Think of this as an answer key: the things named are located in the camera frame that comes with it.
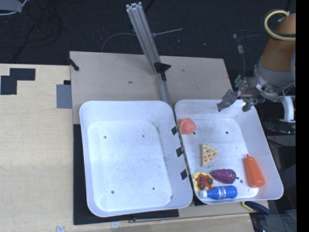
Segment orange sauce bottle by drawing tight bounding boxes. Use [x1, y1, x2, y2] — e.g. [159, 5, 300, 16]
[243, 153, 266, 189]

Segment white plastic tray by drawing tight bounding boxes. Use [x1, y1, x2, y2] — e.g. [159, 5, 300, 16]
[174, 99, 284, 205]
[79, 100, 194, 218]

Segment toy pizza slice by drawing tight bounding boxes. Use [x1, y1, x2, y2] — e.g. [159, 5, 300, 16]
[200, 143, 220, 167]

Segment brown cardboard board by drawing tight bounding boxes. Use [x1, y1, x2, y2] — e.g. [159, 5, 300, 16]
[70, 51, 270, 224]

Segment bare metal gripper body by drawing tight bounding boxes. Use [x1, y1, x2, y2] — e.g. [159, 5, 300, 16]
[237, 79, 286, 106]

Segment thin black rod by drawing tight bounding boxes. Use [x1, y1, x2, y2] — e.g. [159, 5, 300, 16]
[172, 106, 194, 193]

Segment orange toy pumpkin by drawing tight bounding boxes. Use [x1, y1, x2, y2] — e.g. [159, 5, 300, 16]
[178, 118, 197, 135]

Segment blue bottle with white cap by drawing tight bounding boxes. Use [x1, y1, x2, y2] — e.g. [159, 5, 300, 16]
[199, 185, 238, 201]

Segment yellow toy spaghetti with meatballs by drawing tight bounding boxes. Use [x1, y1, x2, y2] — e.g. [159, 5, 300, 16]
[192, 171, 215, 193]

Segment black cylinder on white bracket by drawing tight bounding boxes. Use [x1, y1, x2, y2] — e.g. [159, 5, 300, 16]
[262, 95, 296, 135]

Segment purple toy grapes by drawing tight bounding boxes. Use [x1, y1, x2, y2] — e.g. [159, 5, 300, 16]
[210, 169, 240, 185]

